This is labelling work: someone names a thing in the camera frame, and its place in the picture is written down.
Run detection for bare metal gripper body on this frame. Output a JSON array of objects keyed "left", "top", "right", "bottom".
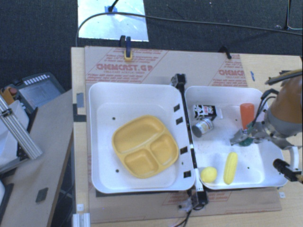
[{"left": 246, "top": 121, "right": 275, "bottom": 143}]

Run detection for green broccoli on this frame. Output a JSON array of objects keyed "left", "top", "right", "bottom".
[{"left": 238, "top": 136, "right": 253, "bottom": 147}]

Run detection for orange carrot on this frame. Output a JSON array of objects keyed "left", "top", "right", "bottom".
[{"left": 240, "top": 103, "right": 255, "bottom": 131}]

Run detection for yellow corn cob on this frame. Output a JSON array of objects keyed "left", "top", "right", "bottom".
[{"left": 223, "top": 152, "right": 239, "bottom": 185}]

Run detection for white plastic tray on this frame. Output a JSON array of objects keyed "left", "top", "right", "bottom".
[
  {"left": 184, "top": 86, "right": 289, "bottom": 190},
  {"left": 89, "top": 81, "right": 196, "bottom": 194}
]

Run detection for small silver can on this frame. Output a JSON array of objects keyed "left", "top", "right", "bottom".
[{"left": 191, "top": 118, "right": 214, "bottom": 138}]

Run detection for black and white carton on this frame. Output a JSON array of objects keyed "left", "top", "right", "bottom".
[{"left": 192, "top": 104, "right": 223, "bottom": 122}]

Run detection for yellow lemon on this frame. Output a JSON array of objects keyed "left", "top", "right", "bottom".
[{"left": 200, "top": 166, "right": 218, "bottom": 183}]

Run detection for thin black and white rod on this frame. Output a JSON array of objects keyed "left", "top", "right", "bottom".
[{"left": 178, "top": 79, "right": 202, "bottom": 200}]

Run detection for yellow divided plate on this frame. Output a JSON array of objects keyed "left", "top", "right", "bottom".
[{"left": 111, "top": 114, "right": 179, "bottom": 180}]

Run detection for brown cardboard board red print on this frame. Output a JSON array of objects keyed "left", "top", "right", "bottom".
[{"left": 84, "top": 45, "right": 283, "bottom": 218}]

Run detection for black cylinder on white bracket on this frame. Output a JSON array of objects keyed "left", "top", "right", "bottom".
[{"left": 272, "top": 145, "right": 303, "bottom": 182}]

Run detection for black block with thin wires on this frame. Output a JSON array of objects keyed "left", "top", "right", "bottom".
[
  {"left": 192, "top": 190, "right": 209, "bottom": 210},
  {"left": 171, "top": 73, "right": 187, "bottom": 87}
]

